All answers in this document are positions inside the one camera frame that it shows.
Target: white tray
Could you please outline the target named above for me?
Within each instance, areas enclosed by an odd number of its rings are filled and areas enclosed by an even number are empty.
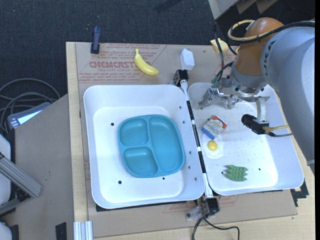
[[[217,98],[214,104],[200,109],[198,102],[210,86],[210,83],[194,83],[188,89],[210,187],[223,196],[300,187],[304,175],[291,137],[258,135],[244,126],[241,122],[244,114],[257,117],[255,102],[240,101],[234,108],[228,109],[226,103]],[[265,102],[269,126],[285,125],[276,94],[271,87],[266,86],[259,95],[269,97]],[[220,116],[228,124],[214,139],[218,145],[216,151],[207,148],[210,139],[201,131],[213,115]],[[287,134],[288,130],[276,130],[274,133]],[[228,179],[224,175],[226,165],[246,167],[247,180]]]
[[[95,85],[83,97],[88,135],[92,196],[97,205],[116,209],[196,200],[205,185],[186,98],[174,85]],[[179,132],[185,163],[165,177],[139,178],[126,171],[118,126],[141,115],[171,118]]]

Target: blue plate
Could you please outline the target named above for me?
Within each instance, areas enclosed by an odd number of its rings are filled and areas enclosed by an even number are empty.
[[[118,128],[118,143],[127,171],[135,177],[174,174],[185,163],[185,151],[176,124],[152,114],[126,119]]]

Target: gray carpet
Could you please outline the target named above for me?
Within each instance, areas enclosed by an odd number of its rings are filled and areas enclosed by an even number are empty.
[[[283,23],[315,17],[315,0],[279,0],[265,13],[255,5],[239,15],[235,6],[218,19],[219,34],[244,19],[262,16]],[[91,42],[95,26],[101,42],[209,45],[215,22],[208,0],[0,0],[0,87],[36,78],[67,93],[68,41]],[[20,82],[1,91],[52,95],[45,86]],[[8,103],[0,98],[0,108]]]

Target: yellow banana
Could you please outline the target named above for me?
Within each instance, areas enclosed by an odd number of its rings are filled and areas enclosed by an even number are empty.
[[[134,64],[147,75],[155,76],[159,74],[159,71],[155,67],[150,66],[144,61],[139,53],[139,49],[135,49]]]

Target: small food package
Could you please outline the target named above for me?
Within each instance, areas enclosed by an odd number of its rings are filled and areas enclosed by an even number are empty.
[[[214,115],[201,130],[209,136],[210,139],[214,140],[227,126],[228,124],[221,117]]]

